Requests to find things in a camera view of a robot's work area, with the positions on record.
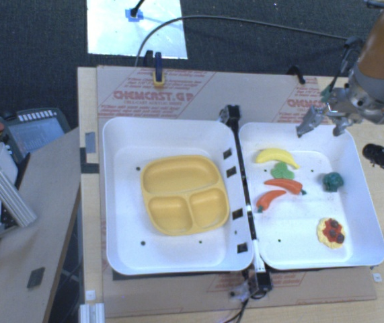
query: black fabric background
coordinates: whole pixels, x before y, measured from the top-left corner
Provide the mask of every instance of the black fabric background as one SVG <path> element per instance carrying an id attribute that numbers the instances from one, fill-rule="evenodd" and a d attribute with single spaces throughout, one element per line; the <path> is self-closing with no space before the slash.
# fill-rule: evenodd
<path id="1" fill-rule="evenodd" d="M 363 0 L 180 0 L 183 15 L 244 17 L 366 38 L 379 11 Z M 0 0 L 0 114 L 58 107 L 77 126 L 77 68 L 133 65 L 87 53 L 86 0 Z M 343 41 L 235 22 L 184 22 L 188 60 L 165 67 L 248 73 L 333 75 Z"/>

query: pizza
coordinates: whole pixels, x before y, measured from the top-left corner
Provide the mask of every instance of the pizza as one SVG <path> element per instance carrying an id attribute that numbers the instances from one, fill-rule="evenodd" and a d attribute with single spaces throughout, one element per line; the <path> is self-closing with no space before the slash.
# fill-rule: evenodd
<path id="1" fill-rule="evenodd" d="M 317 225 L 317 237 L 319 242 L 331 249 L 341 248 L 346 238 L 346 232 L 342 225 L 332 218 L 320 219 Z"/>

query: yellow plate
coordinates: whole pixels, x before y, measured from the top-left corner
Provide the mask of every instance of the yellow plate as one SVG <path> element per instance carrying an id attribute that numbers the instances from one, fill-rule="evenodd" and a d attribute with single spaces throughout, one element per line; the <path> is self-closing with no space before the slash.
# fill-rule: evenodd
<path id="1" fill-rule="evenodd" d="M 201 155 L 166 157 L 148 163 L 141 173 L 141 190 L 151 222 L 170 236 L 215 229 L 229 216 L 219 169 Z"/>

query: yellow banana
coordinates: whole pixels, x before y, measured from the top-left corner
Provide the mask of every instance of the yellow banana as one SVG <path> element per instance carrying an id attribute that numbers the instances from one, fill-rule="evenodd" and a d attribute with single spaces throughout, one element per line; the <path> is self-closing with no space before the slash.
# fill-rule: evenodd
<path id="1" fill-rule="evenodd" d="M 295 169 L 299 169 L 299 165 L 294 161 L 293 156 L 288 151 L 280 148 L 264 149 L 256 157 L 256 163 L 265 163 L 270 160 L 278 160 L 279 162 L 292 165 Z"/>

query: orange carrot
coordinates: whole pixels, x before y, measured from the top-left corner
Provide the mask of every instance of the orange carrot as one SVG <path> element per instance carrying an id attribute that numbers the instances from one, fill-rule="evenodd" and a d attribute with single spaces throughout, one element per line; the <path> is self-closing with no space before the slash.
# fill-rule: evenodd
<path id="1" fill-rule="evenodd" d="M 296 180 L 289 180 L 287 178 L 275 178 L 273 180 L 265 181 L 265 184 L 271 186 L 281 186 L 284 189 L 287 189 L 293 194 L 298 195 L 302 190 L 302 184 Z"/>
<path id="2" fill-rule="evenodd" d="M 271 190 L 263 194 L 256 203 L 258 212 L 261 213 L 262 211 L 266 211 L 272 200 L 284 194 L 286 194 L 284 190 Z"/>

